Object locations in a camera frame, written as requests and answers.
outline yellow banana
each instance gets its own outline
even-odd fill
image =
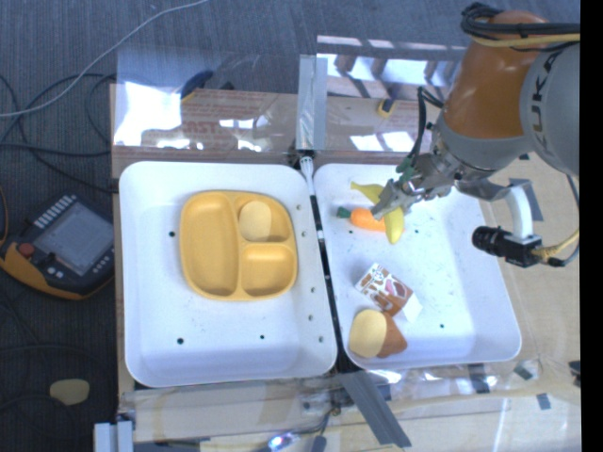
[[[383,191],[381,185],[359,185],[353,181],[350,187],[356,191],[362,192],[373,204],[379,202],[379,195]],[[391,244],[398,242],[404,232],[404,213],[402,209],[397,207],[393,211],[387,213],[383,220],[385,221],[385,234]]]

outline orange carrot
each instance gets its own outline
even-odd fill
[[[356,207],[351,211],[344,207],[339,207],[337,215],[340,218],[349,218],[351,224],[371,231],[385,231],[385,220],[375,219],[370,212],[370,209],[364,207]]]

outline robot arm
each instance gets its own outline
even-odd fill
[[[409,213],[415,203],[444,197],[453,187],[478,199],[506,199],[513,232],[478,229],[473,242],[531,266],[543,261],[534,252],[542,241],[526,232],[531,214],[521,203],[525,193],[489,177],[519,155],[537,152],[554,169],[579,178],[579,24],[549,24],[528,12],[474,4],[464,11],[462,29],[474,41],[448,98],[439,103],[419,88],[416,145],[371,211],[375,218],[397,207]],[[420,154],[426,102],[441,112],[431,126],[430,151]]]

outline dark surface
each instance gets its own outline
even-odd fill
[[[6,83],[18,105],[29,104],[57,81],[82,72],[138,25],[159,11],[197,0],[0,0],[0,113],[14,110]],[[317,35],[466,45],[460,12],[474,1],[493,7],[530,10],[553,22],[579,22],[580,0],[212,0],[165,15],[142,28],[129,44],[227,50],[245,54],[313,54]],[[117,71],[109,53],[91,72]],[[266,74],[273,88],[286,89],[280,73]],[[27,139],[62,150],[106,149],[109,102],[106,83],[86,77],[69,94],[43,111],[22,119]],[[44,93],[38,104],[57,95]],[[86,101],[90,102],[90,123]],[[10,120],[0,120],[0,136]],[[12,127],[6,141],[20,141]],[[99,189],[109,184],[108,156],[81,158],[43,155],[54,167]],[[31,152],[0,147],[0,186],[7,203],[9,229],[52,195],[67,188],[86,194],[107,212],[111,196],[50,169]],[[10,306],[19,317],[10,312]],[[50,436],[90,434],[92,424],[111,418],[115,375],[113,285],[91,299],[72,302],[45,296],[0,273],[0,349],[55,344],[77,347],[93,357],[64,348],[3,352],[0,356],[0,450],[91,450],[90,436],[75,443]],[[90,399],[68,410],[33,396],[47,395],[56,379],[84,378]],[[18,400],[18,406],[10,405]]]

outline device screen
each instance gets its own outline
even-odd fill
[[[33,245],[84,276],[112,243],[111,223],[76,202]]]

